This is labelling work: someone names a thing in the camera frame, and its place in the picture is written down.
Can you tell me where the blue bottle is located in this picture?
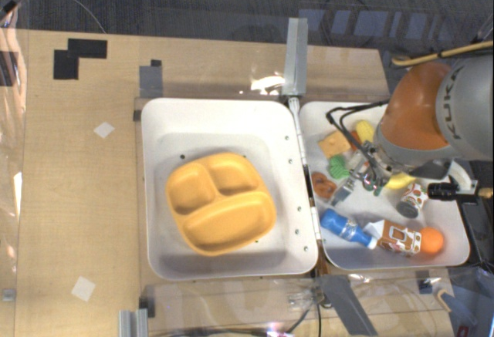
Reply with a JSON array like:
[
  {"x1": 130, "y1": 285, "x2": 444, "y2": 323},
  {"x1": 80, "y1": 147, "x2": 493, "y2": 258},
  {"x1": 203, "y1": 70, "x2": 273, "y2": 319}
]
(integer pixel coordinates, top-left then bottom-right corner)
[{"x1": 319, "y1": 207, "x2": 379, "y2": 251}]

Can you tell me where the brown and white carton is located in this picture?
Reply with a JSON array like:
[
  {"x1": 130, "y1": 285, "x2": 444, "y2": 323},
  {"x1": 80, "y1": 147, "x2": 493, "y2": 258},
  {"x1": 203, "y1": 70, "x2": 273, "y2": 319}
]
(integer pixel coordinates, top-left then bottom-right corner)
[{"x1": 362, "y1": 218, "x2": 423, "y2": 257}]

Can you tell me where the yellow square biscuit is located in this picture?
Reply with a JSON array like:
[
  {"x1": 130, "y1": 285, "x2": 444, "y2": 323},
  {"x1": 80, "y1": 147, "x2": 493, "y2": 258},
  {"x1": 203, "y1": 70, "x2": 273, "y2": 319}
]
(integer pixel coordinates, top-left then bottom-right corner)
[{"x1": 317, "y1": 130, "x2": 353, "y2": 160}]

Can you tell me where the brown pretzel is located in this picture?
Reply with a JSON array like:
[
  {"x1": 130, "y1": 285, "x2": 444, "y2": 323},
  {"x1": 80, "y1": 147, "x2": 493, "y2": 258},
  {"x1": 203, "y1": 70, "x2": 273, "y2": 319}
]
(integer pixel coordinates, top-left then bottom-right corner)
[{"x1": 310, "y1": 171, "x2": 338, "y2": 199}]

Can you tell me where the yellow banana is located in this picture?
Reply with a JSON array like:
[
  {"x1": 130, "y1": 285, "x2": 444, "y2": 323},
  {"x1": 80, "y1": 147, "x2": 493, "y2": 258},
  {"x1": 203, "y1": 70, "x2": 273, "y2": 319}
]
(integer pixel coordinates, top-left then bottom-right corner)
[{"x1": 383, "y1": 172, "x2": 418, "y2": 191}]

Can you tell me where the green broccoli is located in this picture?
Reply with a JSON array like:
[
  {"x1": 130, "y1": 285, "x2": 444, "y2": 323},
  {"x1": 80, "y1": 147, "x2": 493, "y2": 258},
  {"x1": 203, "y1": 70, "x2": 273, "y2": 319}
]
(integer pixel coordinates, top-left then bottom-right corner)
[{"x1": 327, "y1": 154, "x2": 351, "y2": 180}]

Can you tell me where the white plastic tray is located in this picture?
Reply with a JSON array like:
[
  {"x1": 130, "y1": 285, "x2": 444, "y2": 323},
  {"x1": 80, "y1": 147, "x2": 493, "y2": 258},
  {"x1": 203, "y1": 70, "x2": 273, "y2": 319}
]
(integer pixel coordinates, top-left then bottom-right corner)
[
  {"x1": 299, "y1": 100, "x2": 472, "y2": 272},
  {"x1": 140, "y1": 97, "x2": 320, "y2": 282}
]

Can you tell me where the yellow corn cob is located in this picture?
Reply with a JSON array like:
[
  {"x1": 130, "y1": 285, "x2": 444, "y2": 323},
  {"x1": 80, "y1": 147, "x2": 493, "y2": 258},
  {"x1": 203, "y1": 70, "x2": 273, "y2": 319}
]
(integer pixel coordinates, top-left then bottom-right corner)
[{"x1": 354, "y1": 119, "x2": 376, "y2": 144}]

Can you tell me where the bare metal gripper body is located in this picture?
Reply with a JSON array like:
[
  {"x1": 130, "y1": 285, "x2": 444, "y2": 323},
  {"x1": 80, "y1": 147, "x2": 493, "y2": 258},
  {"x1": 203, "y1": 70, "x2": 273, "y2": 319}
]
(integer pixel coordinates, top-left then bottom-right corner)
[{"x1": 349, "y1": 140, "x2": 394, "y2": 197}]

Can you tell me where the orange ball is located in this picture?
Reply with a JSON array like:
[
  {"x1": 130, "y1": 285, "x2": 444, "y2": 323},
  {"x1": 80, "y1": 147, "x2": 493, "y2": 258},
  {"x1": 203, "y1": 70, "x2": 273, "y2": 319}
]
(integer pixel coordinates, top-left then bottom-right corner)
[{"x1": 418, "y1": 226, "x2": 445, "y2": 255}]

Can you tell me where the small printed can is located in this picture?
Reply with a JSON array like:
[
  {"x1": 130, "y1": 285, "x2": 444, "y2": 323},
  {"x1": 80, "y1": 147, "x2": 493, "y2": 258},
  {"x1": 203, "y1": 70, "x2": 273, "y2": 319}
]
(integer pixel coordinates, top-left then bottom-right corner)
[{"x1": 396, "y1": 182, "x2": 429, "y2": 219}]

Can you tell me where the black cylinder on white bracket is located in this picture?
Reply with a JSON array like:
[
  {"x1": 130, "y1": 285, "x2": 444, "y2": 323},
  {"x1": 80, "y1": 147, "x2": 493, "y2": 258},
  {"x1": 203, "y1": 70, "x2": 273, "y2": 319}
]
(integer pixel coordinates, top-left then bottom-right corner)
[{"x1": 427, "y1": 161, "x2": 479, "y2": 202}]

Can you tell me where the orange divided plate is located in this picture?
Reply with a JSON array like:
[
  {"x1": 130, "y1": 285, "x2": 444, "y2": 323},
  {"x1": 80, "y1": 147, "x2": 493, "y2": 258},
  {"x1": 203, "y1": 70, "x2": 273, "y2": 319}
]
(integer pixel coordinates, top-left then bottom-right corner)
[{"x1": 164, "y1": 151, "x2": 278, "y2": 258}]

